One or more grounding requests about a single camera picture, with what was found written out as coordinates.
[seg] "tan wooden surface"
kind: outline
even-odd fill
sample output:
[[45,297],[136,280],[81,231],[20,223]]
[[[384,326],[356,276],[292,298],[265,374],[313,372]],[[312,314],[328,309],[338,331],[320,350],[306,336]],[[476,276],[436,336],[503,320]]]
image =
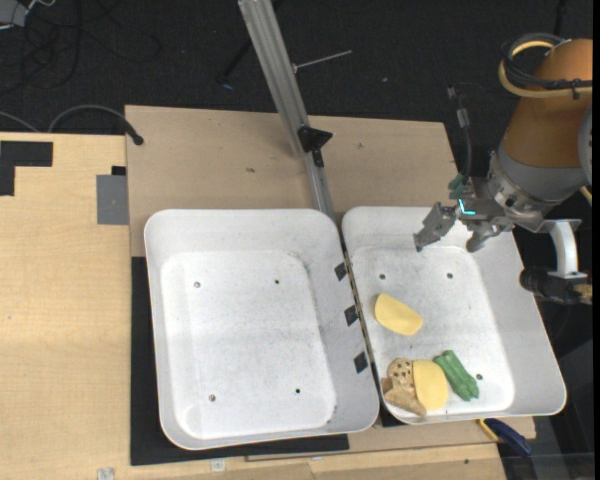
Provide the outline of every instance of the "tan wooden surface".
[[[127,106],[144,139],[127,142],[131,251],[166,208],[313,208],[304,161],[278,114]],[[355,206],[447,201],[457,174],[442,123],[311,116],[334,134],[323,156],[338,218]]]
[[[92,480],[104,467],[116,479],[504,478],[496,446],[473,422],[420,440],[416,428],[387,429],[394,438],[370,429],[352,437],[360,453],[235,457],[224,473],[209,461],[130,466],[129,228],[96,221],[96,175],[125,164],[125,139],[0,140],[54,142],[53,167],[16,168],[15,196],[0,197],[0,479]],[[520,424],[532,437],[532,420]],[[409,449],[381,450],[387,441]]]

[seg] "wooden table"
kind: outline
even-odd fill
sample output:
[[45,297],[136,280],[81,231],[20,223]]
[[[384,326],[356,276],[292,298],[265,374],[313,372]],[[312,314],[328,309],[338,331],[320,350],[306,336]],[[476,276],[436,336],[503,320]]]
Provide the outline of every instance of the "wooden table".
[[[432,162],[450,158],[442,125],[395,126],[437,137],[425,141]],[[346,453],[235,457],[224,472],[206,460],[131,466],[130,233],[99,225],[96,208],[96,176],[126,165],[125,140],[0,133],[53,142],[53,166],[16,167],[14,195],[0,197],[1,480],[93,480],[101,468],[116,480],[505,478],[475,422],[372,427],[350,435]],[[535,436],[532,418],[508,423]]]

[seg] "black cable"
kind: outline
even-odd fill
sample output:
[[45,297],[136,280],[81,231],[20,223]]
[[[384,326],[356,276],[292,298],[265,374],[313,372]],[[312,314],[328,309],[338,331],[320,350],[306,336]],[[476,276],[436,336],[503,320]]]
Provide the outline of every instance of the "black cable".
[[462,184],[466,185],[471,177],[471,170],[473,169],[473,144],[471,140],[471,134],[469,133],[469,113],[464,106],[464,94],[456,89],[455,85],[447,87],[447,95],[450,100],[456,100],[456,115],[458,118],[458,124],[462,129],[464,143],[465,143],[465,159],[464,166],[460,169],[462,174]]
[[525,88],[528,85],[533,85],[546,90],[575,90],[577,88],[593,86],[593,80],[546,80],[543,78],[537,78],[529,74],[516,63],[516,61],[514,60],[513,52],[518,46],[532,41],[547,42],[555,47],[566,42],[567,40],[562,37],[555,36],[553,34],[540,32],[535,34],[524,34],[517,39],[507,41],[506,43],[504,43],[501,46],[500,50],[504,61],[505,74],[509,82],[520,88]]
[[[1,79],[7,78],[8,73],[6,70],[18,68],[19,80],[17,83],[13,83],[1,90],[0,97],[20,90],[25,86],[38,89],[52,89],[66,84],[74,76],[79,66],[82,50],[81,45],[84,37],[93,39],[112,55],[129,62],[150,62],[160,55],[162,43],[157,37],[133,29],[112,15],[113,10],[118,7],[122,0],[113,0],[111,3],[107,3],[104,0],[93,0],[98,7],[98,12],[86,19],[84,17],[83,0],[68,1],[71,2],[72,10],[70,14],[73,17],[73,19],[69,19],[68,21],[59,22],[47,17],[49,13],[56,11],[58,2],[53,7],[36,5],[29,12],[22,34],[23,51],[20,53],[19,61],[0,64],[0,72],[3,73]],[[148,37],[154,42],[155,47],[149,55],[141,57],[132,57],[117,52],[85,27],[86,24],[94,23],[101,19],[110,20],[117,27]],[[73,37],[67,38],[67,32],[73,34]],[[49,82],[48,78],[53,73],[60,73],[61,76]],[[43,74],[45,76],[44,81],[40,79]]]
[[8,112],[2,112],[0,110],[0,116],[11,119],[12,121],[15,121],[16,123],[20,123],[22,126],[24,126],[25,128],[28,128],[32,132],[40,133],[40,130],[38,130],[35,126],[27,123],[26,121],[24,121],[23,119],[20,119],[19,117],[9,114]]
[[567,0],[558,0],[556,9],[556,23],[553,26],[553,35],[559,36],[562,30],[562,18],[567,14]]
[[114,116],[118,117],[122,121],[125,132],[129,134],[129,136],[133,140],[133,143],[136,146],[140,146],[141,144],[144,143],[144,139],[142,138],[142,136],[135,130],[135,128],[133,126],[131,126],[131,123],[129,123],[129,121],[127,121],[126,118],[120,112],[118,112],[112,108],[105,107],[103,105],[86,104],[86,105],[76,105],[75,107],[68,108],[67,110],[58,114],[53,119],[53,121],[51,121],[51,124],[49,125],[49,129],[47,130],[47,133],[53,132],[54,128],[60,121],[64,120],[69,114],[72,114],[79,110],[97,110],[97,111],[113,114]]

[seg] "black clip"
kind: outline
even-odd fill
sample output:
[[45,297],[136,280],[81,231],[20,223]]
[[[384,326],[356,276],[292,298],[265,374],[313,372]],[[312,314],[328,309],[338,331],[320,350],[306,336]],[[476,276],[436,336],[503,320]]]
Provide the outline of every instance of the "black clip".
[[573,92],[573,99],[574,100],[579,100],[580,99],[580,93],[576,91],[576,85],[579,84],[580,82],[582,82],[582,80],[580,80],[579,78],[574,78],[573,80],[571,80],[571,91]]
[[300,139],[300,144],[302,144],[302,149],[305,153],[311,151],[313,163],[317,167],[324,167],[324,160],[322,159],[320,149],[329,142],[331,137],[333,137],[333,133],[316,130],[310,126],[301,126],[298,129],[298,138]]

